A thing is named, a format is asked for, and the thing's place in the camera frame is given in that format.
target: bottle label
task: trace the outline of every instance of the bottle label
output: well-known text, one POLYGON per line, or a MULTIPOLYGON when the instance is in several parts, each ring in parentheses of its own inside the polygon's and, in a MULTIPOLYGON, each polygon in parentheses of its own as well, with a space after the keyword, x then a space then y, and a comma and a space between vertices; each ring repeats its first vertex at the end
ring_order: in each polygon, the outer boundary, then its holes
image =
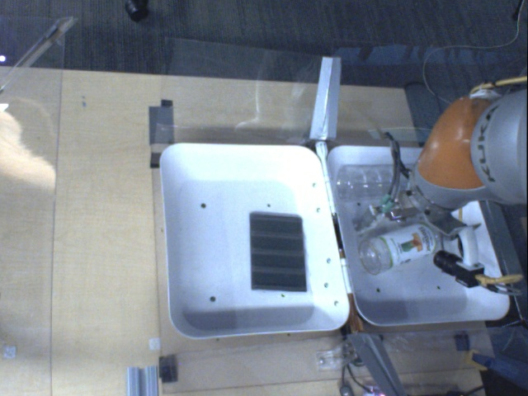
POLYGON ((432 255, 436 250, 435 234, 425 224, 414 224, 379 236, 389 249, 392 266, 432 255))

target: dark gray grate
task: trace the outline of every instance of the dark gray grate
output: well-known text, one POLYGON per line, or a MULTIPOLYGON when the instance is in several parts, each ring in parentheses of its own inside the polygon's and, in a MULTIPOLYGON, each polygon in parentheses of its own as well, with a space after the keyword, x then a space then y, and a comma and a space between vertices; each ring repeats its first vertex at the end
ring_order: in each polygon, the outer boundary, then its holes
POLYGON ((252 289, 306 291, 303 220, 297 215, 251 213, 252 289))

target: white cable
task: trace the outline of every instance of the white cable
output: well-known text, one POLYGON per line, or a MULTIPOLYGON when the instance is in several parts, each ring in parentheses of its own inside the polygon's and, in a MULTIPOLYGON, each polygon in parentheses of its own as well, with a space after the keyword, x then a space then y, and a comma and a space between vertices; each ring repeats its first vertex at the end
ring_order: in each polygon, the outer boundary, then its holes
POLYGON ((447 101, 445 98, 442 98, 440 96, 437 96, 433 90, 431 89, 431 87, 429 87, 429 84, 427 83, 427 76, 426 76, 426 64, 427 64, 427 60, 429 60, 429 58, 434 54, 436 53, 437 51, 442 51, 442 50, 447 50, 447 49, 476 49, 476 50, 492 50, 492 49, 501 49, 502 47, 507 47, 509 45, 512 45, 514 42, 517 41, 517 38, 519 38, 519 33, 520 33, 520 30, 521 30, 521 14, 522 14, 522 8, 524 7, 525 5, 525 1, 526 0, 522 0, 522 3, 521 5, 519 6, 519 13, 517 14, 517 27, 516 27, 516 34, 515 36, 510 40, 508 41, 506 44, 500 44, 500 45, 447 45, 446 47, 440 47, 439 49, 434 49, 431 53, 429 53, 427 55, 427 57, 425 58, 425 60, 423 61, 423 67, 422 67, 422 77, 423 77, 423 82, 427 88, 427 90, 433 95, 435 96, 436 98, 442 100, 443 102, 446 102, 447 104, 450 104, 450 101, 447 101))

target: wooden table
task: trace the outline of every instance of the wooden table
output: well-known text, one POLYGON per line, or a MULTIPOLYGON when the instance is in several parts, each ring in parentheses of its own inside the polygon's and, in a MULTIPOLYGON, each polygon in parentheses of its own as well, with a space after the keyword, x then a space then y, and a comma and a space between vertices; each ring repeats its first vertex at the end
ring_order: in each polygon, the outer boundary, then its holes
MULTIPOLYGON (((56 194, 45 192, 55 200, 54 218, 25 219, 48 231, 54 224, 53 248, 48 248, 53 259, 39 262, 35 254, 18 253, 12 264, 2 262, 2 268, 9 264, 13 275, 22 271, 25 279, 0 289, 0 307, 10 313, 1 320, 16 323, 21 346, 17 359, 0 361, 0 394, 122 396, 127 367, 157 364, 158 306, 163 302, 158 297, 148 107, 171 98, 182 121, 230 128, 258 118, 255 86, 251 81, 64 72, 56 194), (31 288, 31 277, 44 284, 31 288), (32 300, 43 301, 38 312, 32 300)), ((267 101, 264 121, 281 125, 281 105, 291 98, 292 87, 265 86, 277 97, 267 101)), ((412 126, 399 89, 342 87, 340 111, 340 128, 352 136, 367 136, 361 131, 376 127, 412 126)), ((12 235, 14 251, 22 239, 31 236, 12 235)), ((191 350, 204 348, 185 344, 191 350)), ((480 383, 475 369, 430 372, 417 380, 443 383, 454 375, 462 389, 480 383)), ((225 377, 219 387, 228 386, 225 377)), ((193 394, 319 396, 338 394, 338 385, 332 378, 193 394)))

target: yellow cable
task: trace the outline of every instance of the yellow cable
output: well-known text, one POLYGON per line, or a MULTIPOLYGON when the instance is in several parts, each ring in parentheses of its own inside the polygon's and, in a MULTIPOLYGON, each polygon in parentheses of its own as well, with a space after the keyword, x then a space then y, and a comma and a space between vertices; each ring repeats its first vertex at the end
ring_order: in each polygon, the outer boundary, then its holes
POLYGON ((501 79, 500 81, 496 81, 496 82, 481 83, 480 85, 474 87, 469 92, 469 95, 474 94, 476 91, 481 90, 481 89, 493 89, 495 87, 504 87, 505 85, 514 85, 516 83, 526 83, 526 75, 520 76, 518 78, 501 79))
POLYGON ((511 285, 513 283, 517 283, 521 281, 523 278, 522 274, 510 274, 507 276, 502 277, 489 277, 485 274, 478 274, 475 276, 475 279, 478 280, 478 282, 482 286, 487 285, 511 285))

